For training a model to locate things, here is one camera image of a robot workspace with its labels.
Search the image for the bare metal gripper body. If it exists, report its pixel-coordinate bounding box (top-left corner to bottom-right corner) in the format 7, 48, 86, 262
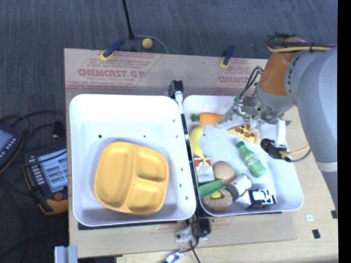
232, 94, 292, 126

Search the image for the yellow pizza slice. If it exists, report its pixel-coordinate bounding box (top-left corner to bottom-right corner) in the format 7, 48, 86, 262
227, 123, 262, 145

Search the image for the orange carrot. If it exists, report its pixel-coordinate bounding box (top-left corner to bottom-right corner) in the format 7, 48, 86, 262
190, 112, 225, 126

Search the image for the green plastic bottle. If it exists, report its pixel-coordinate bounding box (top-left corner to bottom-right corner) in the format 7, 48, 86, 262
236, 140, 268, 179

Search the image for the yellow banana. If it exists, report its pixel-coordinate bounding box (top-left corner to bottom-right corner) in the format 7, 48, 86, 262
189, 125, 207, 159

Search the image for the thin black and white rod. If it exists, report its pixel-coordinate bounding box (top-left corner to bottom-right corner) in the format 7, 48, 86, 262
174, 90, 200, 219

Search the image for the brown bread roll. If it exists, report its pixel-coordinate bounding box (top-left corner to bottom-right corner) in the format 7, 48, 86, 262
212, 161, 237, 186

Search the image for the red and white carton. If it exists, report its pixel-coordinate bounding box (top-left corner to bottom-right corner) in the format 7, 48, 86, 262
193, 157, 216, 184

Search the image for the white plastic tray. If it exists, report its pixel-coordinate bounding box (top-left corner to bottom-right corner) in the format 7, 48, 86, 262
68, 93, 197, 227
182, 94, 305, 218

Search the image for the green vegetable stalk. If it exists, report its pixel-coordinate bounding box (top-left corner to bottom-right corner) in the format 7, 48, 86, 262
197, 179, 227, 198

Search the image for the black and white carton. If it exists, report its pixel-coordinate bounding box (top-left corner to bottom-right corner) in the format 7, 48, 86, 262
235, 188, 278, 209

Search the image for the beige sandwich with yellow filling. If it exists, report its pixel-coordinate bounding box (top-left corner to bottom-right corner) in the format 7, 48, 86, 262
202, 188, 234, 214

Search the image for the brown cardboard board red print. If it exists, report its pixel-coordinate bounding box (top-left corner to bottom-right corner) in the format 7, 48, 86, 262
63, 48, 298, 259

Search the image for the yellow divided plate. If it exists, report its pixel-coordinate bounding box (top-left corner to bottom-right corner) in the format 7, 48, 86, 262
93, 141, 169, 216

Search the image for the black cylinder on white bracket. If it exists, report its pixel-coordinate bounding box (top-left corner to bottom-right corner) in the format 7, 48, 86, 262
260, 118, 289, 159

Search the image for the black block with thin wires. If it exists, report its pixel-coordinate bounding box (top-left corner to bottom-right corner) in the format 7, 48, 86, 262
191, 217, 212, 237
167, 79, 184, 99

